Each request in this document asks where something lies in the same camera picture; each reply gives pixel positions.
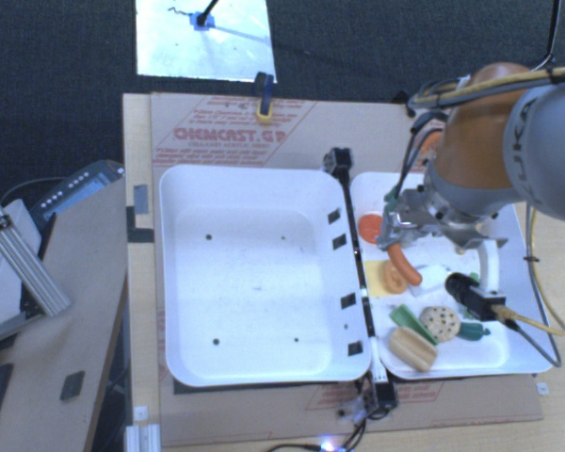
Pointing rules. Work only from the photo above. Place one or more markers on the thin black and white rod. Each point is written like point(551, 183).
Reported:
point(358, 247)

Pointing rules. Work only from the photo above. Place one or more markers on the orange sausage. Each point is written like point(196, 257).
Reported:
point(407, 266)

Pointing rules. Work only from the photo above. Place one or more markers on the tan hot dog bun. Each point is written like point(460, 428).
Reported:
point(412, 349)

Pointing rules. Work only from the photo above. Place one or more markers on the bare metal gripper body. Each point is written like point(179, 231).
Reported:
point(428, 214)

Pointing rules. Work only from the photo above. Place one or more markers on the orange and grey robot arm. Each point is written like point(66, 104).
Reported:
point(480, 149)

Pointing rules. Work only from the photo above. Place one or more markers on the red tomato slice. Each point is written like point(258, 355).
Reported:
point(368, 229)

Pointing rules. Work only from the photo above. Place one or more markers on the beige dotted biscuit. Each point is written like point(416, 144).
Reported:
point(440, 323)

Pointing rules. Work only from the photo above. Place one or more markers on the white plastic tray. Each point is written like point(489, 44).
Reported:
point(254, 280)
point(480, 351)

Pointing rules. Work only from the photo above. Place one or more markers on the orange round slice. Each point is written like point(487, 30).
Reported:
point(393, 280)

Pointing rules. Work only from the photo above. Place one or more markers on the white block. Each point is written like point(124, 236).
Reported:
point(431, 280)

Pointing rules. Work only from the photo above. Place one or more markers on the yellow cheese slice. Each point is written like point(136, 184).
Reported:
point(373, 280)

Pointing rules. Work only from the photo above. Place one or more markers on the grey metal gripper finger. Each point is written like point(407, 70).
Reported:
point(385, 233)
point(407, 234)

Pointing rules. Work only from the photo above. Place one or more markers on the brown cardboard board red print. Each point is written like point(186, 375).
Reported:
point(292, 125)

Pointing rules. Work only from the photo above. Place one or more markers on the green pea pod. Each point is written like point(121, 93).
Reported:
point(407, 318)

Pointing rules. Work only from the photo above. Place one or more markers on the dark green pepper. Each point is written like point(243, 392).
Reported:
point(472, 331)

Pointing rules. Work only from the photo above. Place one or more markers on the black cylinder on white bracket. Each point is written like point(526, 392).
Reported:
point(485, 301)

